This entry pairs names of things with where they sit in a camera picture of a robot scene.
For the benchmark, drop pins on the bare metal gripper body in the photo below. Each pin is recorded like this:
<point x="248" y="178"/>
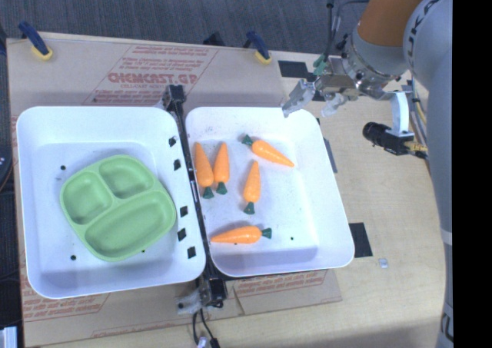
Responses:
<point x="342" y="79"/>

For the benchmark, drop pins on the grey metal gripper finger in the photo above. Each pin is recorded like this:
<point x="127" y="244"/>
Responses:
<point x="301" y="95"/>
<point x="333" y="103"/>

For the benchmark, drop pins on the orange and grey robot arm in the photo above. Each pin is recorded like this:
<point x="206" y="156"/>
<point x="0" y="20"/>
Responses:
<point x="430" y="70"/>

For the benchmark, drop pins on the orange carrot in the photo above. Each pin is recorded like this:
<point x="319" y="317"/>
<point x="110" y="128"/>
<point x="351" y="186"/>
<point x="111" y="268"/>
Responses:
<point x="252" y="185"/>
<point x="203" y="170"/>
<point x="221" y="168"/>
<point x="271" y="152"/>
<point x="238" y="236"/>

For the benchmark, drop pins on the white plastic tray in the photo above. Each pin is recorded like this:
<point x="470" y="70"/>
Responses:
<point x="300" y="216"/>
<point x="50" y="223"/>

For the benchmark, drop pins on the thin black rod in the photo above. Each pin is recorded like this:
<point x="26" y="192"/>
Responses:
<point x="191" y="177"/>

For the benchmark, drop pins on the brown cardboard board red print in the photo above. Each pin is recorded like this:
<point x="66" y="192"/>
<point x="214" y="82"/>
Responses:
<point x="115" y="70"/>

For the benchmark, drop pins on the green divided plate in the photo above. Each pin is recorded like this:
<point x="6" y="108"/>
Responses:
<point x="123" y="219"/>

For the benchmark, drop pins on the black cylinder on white bracket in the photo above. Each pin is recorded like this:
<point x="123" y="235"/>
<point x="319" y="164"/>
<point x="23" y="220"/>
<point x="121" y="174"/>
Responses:
<point x="399" y="116"/>

